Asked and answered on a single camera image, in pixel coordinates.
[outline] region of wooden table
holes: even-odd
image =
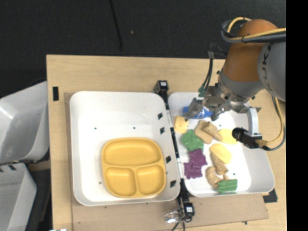
[[[214,61],[211,85],[217,82],[215,73],[223,63],[224,60]],[[168,81],[169,94],[196,92],[204,81],[208,66],[208,59],[47,55],[54,229],[144,231],[173,228],[173,225],[163,223],[163,213],[175,206],[174,202],[148,204],[146,207],[115,205],[91,209],[74,200],[70,186],[64,95],[80,90],[152,91],[157,80]],[[276,138],[280,123],[270,94],[263,90],[250,103],[253,107],[262,107],[258,116],[263,139]],[[280,102],[280,105],[285,119],[285,103]],[[215,198],[207,198],[206,201],[193,198],[196,216],[186,225],[186,230],[208,230],[208,225],[211,225],[212,231],[286,230],[285,144],[267,153],[275,177],[278,202],[264,204],[261,194],[228,197],[226,204],[215,202]]]

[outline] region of yellow plate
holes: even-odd
[[[134,198],[159,194],[166,185],[163,154],[147,138],[121,138],[102,150],[104,182],[117,197]]]

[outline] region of dark floor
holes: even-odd
[[[0,97],[46,78],[46,54],[207,58],[237,16],[286,27],[286,0],[0,0]]]

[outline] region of white tray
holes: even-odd
[[[198,98],[198,93],[191,92],[177,92],[170,95],[168,103],[172,119],[175,116],[183,115],[183,107],[189,106],[193,98]],[[188,129],[195,129],[199,120],[190,119]],[[228,111],[219,116],[219,119],[212,121],[218,129],[235,127],[243,127],[248,129],[247,114],[238,114],[234,111]],[[182,172],[184,172],[183,163],[189,162],[188,151],[181,143],[182,134],[176,133],[177,145],[181,160]],[[203,176],[195,179],[187,179],[184,177],[187,190],[196,197],[208,197],[219,194],[217,191],[208,184],[205,178],[205,170],[207,167],[212,166],[210,158],[209,147],[214,143],[220,143],[213,140],[211,144],[204,144],[204,155],[208,165],[202,167]],[[261,149],[249,149],[243,146],[242,143],[236,145],[226,145],[228,150],[232,153],[232,160],[228,164],[228,173],[230,179],[238,180],[238,187],[236,194],[243,193],[268,193],[274,188],[274,176],[270,168],[270,164],[266,152]]]
[[[170,123],[163,99],[154,93],[81,91],[70,99],[72,177],[75,198],[83,205],[147,203],[175,199],[180,176]],[[152,197],[119,198],[104,185],[101,152],[111,139],[142,137],[154,140],[166,163],[167,183]]]

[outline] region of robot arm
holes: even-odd
[[[235,23],[242,23],[237,35],[231,33]],[[213,112],[211,119],[233,110],[247,113],[249,130],[235,130],[234,137],[250,148],[257,148],[256,141],[262,139],[257,131],[256,113],[261,109],[252,108],[247,102],[262,89],[274,98],[285,101],[285,28],[261,20],[243,17],[227,21],[222,25],[222,37],[232,45],[225,64],[219,73],[215,86],[208,86],[214,53],[209,51],[210,67],[205,82],[199,89],[202,100],[193,99],[186,120],[198,114],[203,106]]]

